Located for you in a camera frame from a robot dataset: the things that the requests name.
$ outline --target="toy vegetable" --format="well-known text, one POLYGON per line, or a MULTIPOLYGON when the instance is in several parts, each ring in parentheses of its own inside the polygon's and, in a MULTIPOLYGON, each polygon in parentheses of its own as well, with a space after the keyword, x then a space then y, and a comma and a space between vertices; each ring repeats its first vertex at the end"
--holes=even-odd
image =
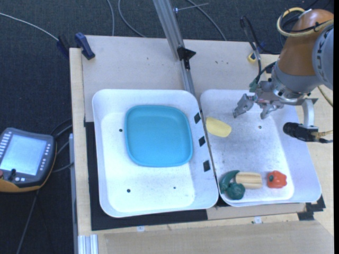
POLYGON ((267 186, 269 188, 282 188, 286 186, 287 176, 277 170, 274 170, 267 175, 267 186))
POLYGON ((219 183, 220 191, 225 192, 230 199, 242 199, 245 194, 244 185, 230 182, 237 173, 239 170, 226 173, 219 183))

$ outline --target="blue clamp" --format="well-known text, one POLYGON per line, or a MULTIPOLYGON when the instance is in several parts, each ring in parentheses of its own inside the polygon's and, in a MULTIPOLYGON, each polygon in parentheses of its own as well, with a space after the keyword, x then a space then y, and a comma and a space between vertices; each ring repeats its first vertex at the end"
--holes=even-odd
POLYGON ((83 49, 82 54, 88 59, 92 59, 95 57, 95 54, 92 52, 90 45, 88 44, 87 38, 83 33, 75 34, 75 42, 76 44, 83 49))

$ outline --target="yellow object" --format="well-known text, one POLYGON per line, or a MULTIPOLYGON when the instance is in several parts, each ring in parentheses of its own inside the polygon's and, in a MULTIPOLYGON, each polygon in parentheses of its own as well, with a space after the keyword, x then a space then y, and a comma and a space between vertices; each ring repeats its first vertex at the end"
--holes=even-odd
POLYGON ((255 172, 239 172, 235 176, 235 181, 248 189, 258 189, 263 186, 261 175, 255 172))
POLYGON ((227 137, 232 131, 231 126, 212 117, 206 119, 206 128, 209 133, 222 138, 227 137))

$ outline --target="blue plate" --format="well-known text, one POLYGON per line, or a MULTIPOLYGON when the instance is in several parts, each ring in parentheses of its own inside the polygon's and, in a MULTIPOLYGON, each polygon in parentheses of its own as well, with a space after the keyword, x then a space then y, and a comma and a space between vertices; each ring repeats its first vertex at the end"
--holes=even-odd
POLYGON ((186 115, 163 105, 138 105, 125 117, 130 158, 147 167, 174 167, 190 161, 192 135, 186 115))

